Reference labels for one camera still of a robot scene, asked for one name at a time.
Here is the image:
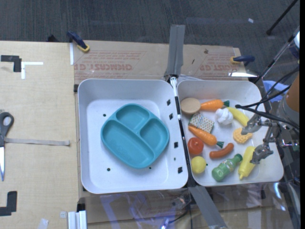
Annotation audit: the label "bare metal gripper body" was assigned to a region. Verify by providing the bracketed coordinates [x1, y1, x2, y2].
[258, 118, 300, 150]

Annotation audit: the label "blue divided plate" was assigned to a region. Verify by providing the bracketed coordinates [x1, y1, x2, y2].
[100, 103, 171, 169]

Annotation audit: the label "orange carrot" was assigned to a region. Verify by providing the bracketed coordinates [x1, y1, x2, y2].
[199, 99, 230, 112]
[188, 125, 224, 149]

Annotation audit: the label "red tomato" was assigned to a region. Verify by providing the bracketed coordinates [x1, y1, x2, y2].
[187, 137, 204, 156]

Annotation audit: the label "yellow waffle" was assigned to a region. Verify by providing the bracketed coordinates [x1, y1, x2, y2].
[233, 127, 254, 145]

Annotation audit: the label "brown cardboard board, red print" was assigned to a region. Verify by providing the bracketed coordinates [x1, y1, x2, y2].
[72, 40, 286, 225]

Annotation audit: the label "tan round biscuit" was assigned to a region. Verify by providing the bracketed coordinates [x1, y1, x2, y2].
[180, 97, 202, 115]

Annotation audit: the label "white cream swirl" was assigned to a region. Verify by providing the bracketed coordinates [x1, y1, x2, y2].
[215, 107, 234, 125]

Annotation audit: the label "brown sausage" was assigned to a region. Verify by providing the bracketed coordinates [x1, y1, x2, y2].
[209, 142, 234, 159]

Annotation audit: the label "yellow squeeze bottle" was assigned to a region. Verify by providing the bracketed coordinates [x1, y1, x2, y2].
[238, 146, 259, 180]

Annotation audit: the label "green bottle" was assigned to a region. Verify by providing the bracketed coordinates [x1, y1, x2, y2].
[211, 153, 243, 183]

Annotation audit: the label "grey handled scissors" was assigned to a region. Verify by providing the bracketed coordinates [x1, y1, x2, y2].
[0, 112, 15, 182]

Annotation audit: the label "patterned square packet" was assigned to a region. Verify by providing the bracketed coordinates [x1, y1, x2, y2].
[188, 113, 215, 134]

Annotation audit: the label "yellow lemon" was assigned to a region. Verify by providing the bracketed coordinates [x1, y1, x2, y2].
[190, 156, 207, 175]

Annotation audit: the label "yellow banana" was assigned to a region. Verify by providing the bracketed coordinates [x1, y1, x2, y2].
[226, 106, 250, 128]

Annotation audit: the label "white plastic tray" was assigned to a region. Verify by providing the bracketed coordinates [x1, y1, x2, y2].
[176, 79, 285, 187]
[77, 78, 189, 195]

